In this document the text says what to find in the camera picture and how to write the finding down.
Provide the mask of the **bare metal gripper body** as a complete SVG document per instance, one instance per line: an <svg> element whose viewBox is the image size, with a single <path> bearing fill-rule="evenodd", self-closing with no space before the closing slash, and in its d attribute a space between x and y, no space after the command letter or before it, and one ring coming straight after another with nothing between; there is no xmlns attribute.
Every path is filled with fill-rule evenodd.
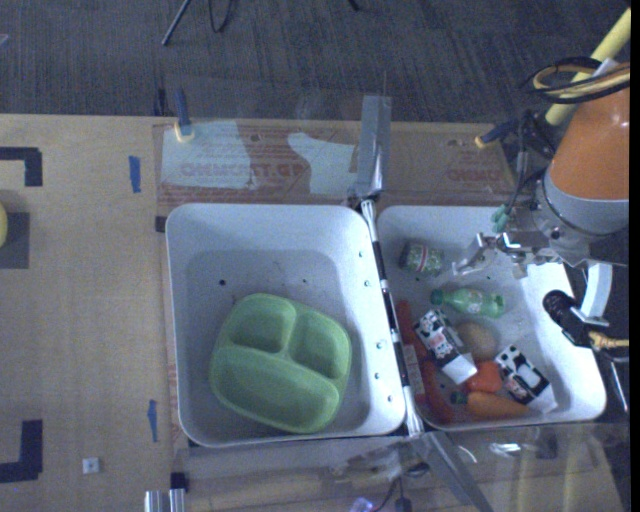
<svg viewBox="0 0 640 512"><path fill-rule="evenodd" d="M542 204L514 207L501 231L501 250L524 264L580 266L591 256L591 241Z"/></svg>

